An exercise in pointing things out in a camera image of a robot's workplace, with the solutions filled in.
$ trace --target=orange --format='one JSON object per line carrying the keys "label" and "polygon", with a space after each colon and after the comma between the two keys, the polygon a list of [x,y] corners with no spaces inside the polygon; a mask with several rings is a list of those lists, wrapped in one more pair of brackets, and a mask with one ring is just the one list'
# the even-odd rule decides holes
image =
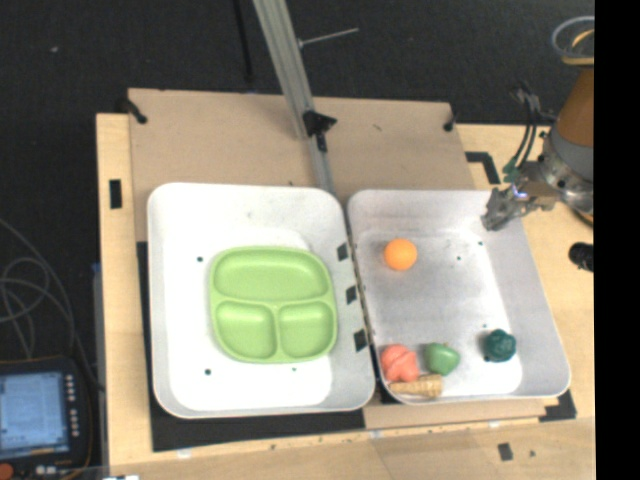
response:
{"label": "orange", "polygon": [[384,261],[394,270],[408,270],[418,259],[418,249],[406,238],[394,238],[384,248]]}

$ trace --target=white tray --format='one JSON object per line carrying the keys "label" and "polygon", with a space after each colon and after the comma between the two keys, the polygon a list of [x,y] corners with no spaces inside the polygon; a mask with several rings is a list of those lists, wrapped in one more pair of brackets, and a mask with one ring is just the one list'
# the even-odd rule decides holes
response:
{"label": "white tray", "polygon": [[[461,354],[442,396],[394,395],[407,404],[552,397],[570,380],[566,360],[522,223],[486,231],[489,192],[366,190],[348,204],[355,260],[376,352],[401,343],[417,352],[447,343]],[[408,271],[384,264],[385,244],[413,241]],[[501,328],[517,339],[509,361],[485,361],[482,339]]]}
{"label": "white tray", "polygon": [[[153,386],[180,418],[354,410],[375,387],[344,214],[314,188],[171,183],[148,202]],[[237,361],[217,344],[207,304],[207,274],[220,252],[279,245],[309,250],[327,266],[338,311],[338,338],[327,356],[289,364]]]}

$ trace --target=toy corn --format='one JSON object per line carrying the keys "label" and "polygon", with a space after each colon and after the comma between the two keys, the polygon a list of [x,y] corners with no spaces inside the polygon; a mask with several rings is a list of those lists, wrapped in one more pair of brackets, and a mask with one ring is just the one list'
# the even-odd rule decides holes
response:
{"label": "toy corn", "polygon": [[421,375],[412,382],[392,382],[389,389],[398,395],[422,395],[436,398],[442,393],[442,375],[430,373]]}

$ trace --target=screen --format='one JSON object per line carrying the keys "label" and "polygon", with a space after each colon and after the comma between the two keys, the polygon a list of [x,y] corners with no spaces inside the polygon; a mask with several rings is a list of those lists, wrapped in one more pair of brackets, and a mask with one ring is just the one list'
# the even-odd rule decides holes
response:
{"label": "screen", "polygon": [[69,451],[60,372],[0,376],[0,459]]}

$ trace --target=green plate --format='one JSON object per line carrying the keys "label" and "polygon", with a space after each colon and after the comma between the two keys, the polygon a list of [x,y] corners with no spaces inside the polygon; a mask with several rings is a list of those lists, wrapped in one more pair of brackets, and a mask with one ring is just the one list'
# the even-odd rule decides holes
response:
{"label": "green plate", "polygon": [[209,295],[216,338],[241,361],[310,361],[335,345],[338,323],[331,276],[308,251],[228,249],[213,261]]}

